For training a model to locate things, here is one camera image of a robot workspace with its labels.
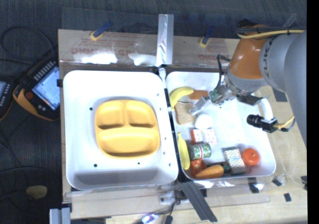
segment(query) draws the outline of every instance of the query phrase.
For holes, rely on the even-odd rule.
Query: orange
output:
[[[260,160],[259,153],[253,148],[245,149],[242,153],[242,158],[244,163],[249,166],[256,165]]]

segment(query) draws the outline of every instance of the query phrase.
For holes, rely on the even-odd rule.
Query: canned food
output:
[[[211,155],[211,148],[208,143],[200,143],[190,145],[188,148],[190,160],[209,158]]]

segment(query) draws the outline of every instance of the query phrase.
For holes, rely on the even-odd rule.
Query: white basin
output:
[[[203,90],[210,92],[217,85],[219,78],[218,73],[206,72],[171,72],[166,78],[167,90],[171,93],[179,87],[191,87],[195,90]],[[196,104],[196,100],[186,102]],[[256,128],[246,122],[247,116],[250,114],[260,114],[257,105],[251,106],[241,103],[237,100],[227,101],[223,105],[210,104],[204,110],[198,113],[209,114],[212,117],[212,129],[216,132],[217,144],[212,147],[212,154],[209,158],[205,158],[207,165],[224,162],[223,149],[228,147],[236,147],[241,152],[248,148],[255,148],[260,155],[260,161],[255,166],[247,166],[246,172],[241,175],[224,175],[214,180],[229,180],[236,178],[250,177],[269,177],[276,170],[276,160],[267,136],[267,133],[261,128]],[[179,125],[176,121],[176,113],[173,112],[175,132],[181,133],[187,144],[192,144],[190,131],[194,129],[194,124]],[[185,175],[192,180],[198,180],[191,176],[190,169],[183,170]]]
[[[69,72],[63,79],[66,177],[78,190],[166,185],[178,165],[161,79],[150,72]],[[96,141],[97,107],[111,100],[138,100],[156,114],[160,147],[152,155],[117,159],[101,152]]]

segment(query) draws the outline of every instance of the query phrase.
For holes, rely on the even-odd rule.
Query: yellow plate compartment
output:
[[[138,158],[160,147],[160,131],[153,109],[135,100],[113,100],[99,105],[95,134],[100,150],[112,158]]]

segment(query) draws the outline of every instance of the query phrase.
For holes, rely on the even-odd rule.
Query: carrot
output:
[[[203,171],[195,175],[199,179],[217,178],[224,174],[224,168],[221,165],[213,165],[207,167]]]

